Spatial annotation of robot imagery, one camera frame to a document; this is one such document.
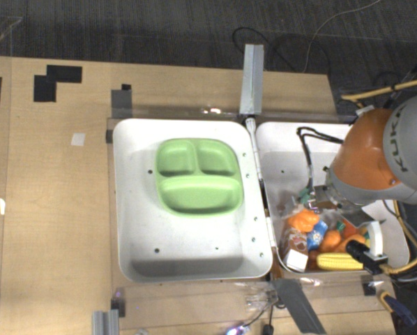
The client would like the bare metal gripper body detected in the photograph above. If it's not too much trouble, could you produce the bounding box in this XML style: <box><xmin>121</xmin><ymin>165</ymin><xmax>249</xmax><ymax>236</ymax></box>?
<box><xmin>312</xmin><ymin>184</ymin><xmax>347</xmax><ymax>211</ymax></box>

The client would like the red toy vegetable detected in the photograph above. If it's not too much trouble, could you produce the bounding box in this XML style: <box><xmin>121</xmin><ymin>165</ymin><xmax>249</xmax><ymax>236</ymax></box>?
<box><xmin>340</xmin><ymin>219</ymin><xmax>358</xmax><ymax>239</ymax></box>

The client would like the orange toy pumpkin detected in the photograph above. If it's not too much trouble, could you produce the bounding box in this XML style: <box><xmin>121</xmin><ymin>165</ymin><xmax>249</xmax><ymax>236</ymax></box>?
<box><xmin>287</xmin><ymin>209</ymin><xmax>319</xmax><ymax>232</ymax></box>

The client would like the orange toy fruit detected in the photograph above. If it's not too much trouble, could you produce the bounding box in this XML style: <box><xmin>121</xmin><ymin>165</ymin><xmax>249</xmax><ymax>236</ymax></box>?
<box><xmin>318</xmin><ymin>230</ymin><xmax>342</xmax><ymax>253</ymax></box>

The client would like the blue snack packet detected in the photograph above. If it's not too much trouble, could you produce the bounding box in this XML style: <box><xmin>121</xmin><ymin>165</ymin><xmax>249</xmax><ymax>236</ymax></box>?
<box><xmin>305</xmin><ymin>220</ymin><xmax>329</xmax><ymax>252</ymax></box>

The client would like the yellow corn cob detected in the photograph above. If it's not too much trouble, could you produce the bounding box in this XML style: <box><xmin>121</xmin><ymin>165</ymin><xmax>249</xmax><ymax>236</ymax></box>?
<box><xmin>315</xmin><ymin>252</ymin><xmax>365</xmax><ymax>271</ymax></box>

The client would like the white plastic tray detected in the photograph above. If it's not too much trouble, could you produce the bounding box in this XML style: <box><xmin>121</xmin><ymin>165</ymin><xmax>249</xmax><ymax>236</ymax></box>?
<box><xmin>255</xmin><ymin>121</ymin><xmax>411</xmax><ymax>274</ymax></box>
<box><xmin>112</xmin><ymin>118</ymin><xmax>274</xmax><ymax>284</ymax></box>

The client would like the brown bread packet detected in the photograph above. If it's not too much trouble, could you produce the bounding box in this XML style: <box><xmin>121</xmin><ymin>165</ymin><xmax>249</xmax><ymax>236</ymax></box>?
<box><xmin>281</xmin><ymin>226</ymin><xmax>309</xmax><ymax>258</ymax></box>

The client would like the small white carton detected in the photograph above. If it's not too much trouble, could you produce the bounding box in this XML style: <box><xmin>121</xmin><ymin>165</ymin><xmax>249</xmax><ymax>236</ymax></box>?
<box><xmin>283</xmin><ymin>248</ymin><xmax>309</xmax><ymax>272</ymax></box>

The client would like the green divided plate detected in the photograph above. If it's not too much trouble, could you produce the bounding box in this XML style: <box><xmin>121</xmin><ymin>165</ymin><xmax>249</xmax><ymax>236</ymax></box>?
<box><xmin>155</xmin><ymin>137</ymin><xmax>245</xmax><ymax>217</ymax></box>

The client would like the black cylinder on white bracket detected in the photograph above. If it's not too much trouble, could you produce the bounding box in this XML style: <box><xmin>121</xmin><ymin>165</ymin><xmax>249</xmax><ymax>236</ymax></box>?
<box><xmin>345</xmin><ymin>221</ymin><xmax>389</xmax><ymax>276</ymax></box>

